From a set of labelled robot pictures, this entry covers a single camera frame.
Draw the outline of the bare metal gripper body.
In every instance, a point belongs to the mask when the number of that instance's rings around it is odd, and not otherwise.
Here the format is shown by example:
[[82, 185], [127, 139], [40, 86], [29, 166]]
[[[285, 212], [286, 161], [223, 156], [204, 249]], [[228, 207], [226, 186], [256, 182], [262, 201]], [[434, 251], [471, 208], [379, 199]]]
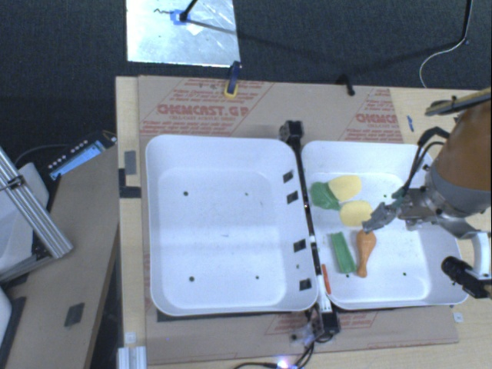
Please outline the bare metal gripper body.
[[453, 187], [441, 193], [431, 186], [423, 186], [408, 191], [397, 217], [409, 231], [432, 224], [457, 239], [471, 239], [480, 230], [466, 218], [476, 213], [480, 213], [480, 191]]

